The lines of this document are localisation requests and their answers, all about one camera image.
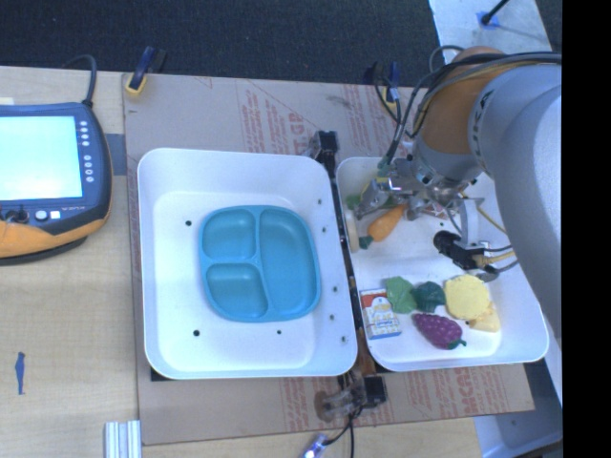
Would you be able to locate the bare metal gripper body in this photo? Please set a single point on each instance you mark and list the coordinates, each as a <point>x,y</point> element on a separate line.
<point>406,179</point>

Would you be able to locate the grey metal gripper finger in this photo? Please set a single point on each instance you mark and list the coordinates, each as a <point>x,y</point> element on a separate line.
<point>413,210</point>
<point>370,201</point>

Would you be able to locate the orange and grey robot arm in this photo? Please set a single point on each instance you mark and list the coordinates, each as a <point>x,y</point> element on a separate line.
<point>520,160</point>

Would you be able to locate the orange carrot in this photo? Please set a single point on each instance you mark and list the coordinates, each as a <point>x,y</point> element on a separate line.
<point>385,224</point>

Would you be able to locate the white plastic tray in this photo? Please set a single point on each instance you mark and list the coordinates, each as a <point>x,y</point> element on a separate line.
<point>181,256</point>
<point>415,260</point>

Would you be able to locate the thin black and white rod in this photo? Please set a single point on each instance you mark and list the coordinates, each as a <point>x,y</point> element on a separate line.
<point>347,265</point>

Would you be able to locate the light green lettuce leaf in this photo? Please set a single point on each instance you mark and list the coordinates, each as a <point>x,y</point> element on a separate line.
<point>400,295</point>

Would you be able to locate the dark green broccoli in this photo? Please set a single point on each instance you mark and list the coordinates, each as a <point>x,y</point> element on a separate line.
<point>429,296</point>

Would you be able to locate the yellow round toy food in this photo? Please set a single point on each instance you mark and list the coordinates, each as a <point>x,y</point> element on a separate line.
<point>467,296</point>

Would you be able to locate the blue divided plate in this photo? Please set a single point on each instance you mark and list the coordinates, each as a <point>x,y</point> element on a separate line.
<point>281,256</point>

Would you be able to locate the white and orange carton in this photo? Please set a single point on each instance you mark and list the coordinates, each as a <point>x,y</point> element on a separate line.
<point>379,314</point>

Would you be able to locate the purple grapes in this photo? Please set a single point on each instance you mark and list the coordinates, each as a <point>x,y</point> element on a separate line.
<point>436,329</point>

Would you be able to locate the pale yellow toy food piece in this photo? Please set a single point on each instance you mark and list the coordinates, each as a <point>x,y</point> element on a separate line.
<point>488,323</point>

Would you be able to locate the brown cardboard board red print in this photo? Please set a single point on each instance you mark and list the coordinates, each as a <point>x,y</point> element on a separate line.
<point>215,112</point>

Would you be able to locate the black cylinder on white bracket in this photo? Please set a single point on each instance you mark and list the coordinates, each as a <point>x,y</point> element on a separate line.
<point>459,248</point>

